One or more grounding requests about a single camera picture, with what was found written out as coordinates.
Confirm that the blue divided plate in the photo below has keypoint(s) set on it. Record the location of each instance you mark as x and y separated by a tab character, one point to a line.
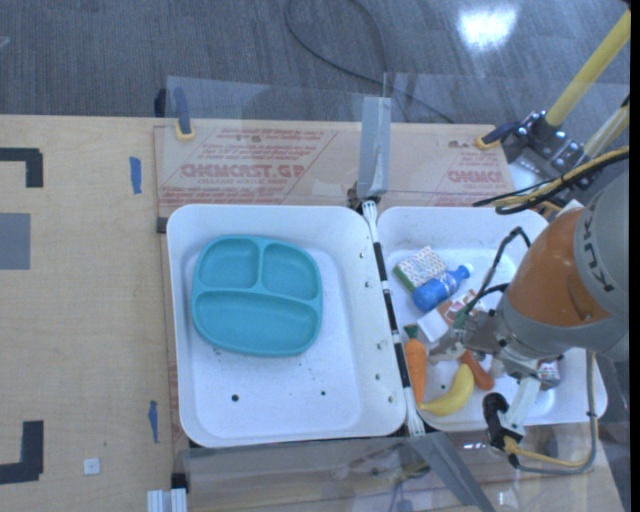
257	320

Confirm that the orange carrot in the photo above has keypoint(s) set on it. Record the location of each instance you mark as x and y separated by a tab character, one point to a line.
416	360

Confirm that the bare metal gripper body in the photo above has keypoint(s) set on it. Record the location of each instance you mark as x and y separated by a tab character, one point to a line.
484	336

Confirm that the blue plastic bottle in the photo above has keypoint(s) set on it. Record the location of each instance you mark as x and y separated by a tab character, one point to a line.
435	292

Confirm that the white and red can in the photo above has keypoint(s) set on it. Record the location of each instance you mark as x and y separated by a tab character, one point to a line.
550	372

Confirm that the green and white patterned carton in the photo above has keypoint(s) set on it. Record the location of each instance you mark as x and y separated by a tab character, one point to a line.
419	267

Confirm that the orange sausage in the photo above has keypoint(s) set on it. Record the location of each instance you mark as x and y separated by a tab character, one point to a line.
480	375

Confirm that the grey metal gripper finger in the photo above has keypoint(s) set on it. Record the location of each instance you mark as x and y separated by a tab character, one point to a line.
454	336
442	353

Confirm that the brown cardboard board, red print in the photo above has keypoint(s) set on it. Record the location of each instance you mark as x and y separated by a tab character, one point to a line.
300	165

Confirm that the yellow banana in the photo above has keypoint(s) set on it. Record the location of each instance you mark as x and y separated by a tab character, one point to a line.
452	397

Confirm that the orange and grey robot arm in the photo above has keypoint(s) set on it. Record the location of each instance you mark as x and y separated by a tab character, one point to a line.
555	280

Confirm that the black cylinder on white bracket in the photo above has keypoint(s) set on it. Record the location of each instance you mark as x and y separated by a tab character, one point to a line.
500	417

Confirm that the white carton with orange print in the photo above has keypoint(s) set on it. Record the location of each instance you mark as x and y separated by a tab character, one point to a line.
435	322

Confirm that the white plastic tray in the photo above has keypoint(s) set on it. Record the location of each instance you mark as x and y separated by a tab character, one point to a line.
450	232
285	390

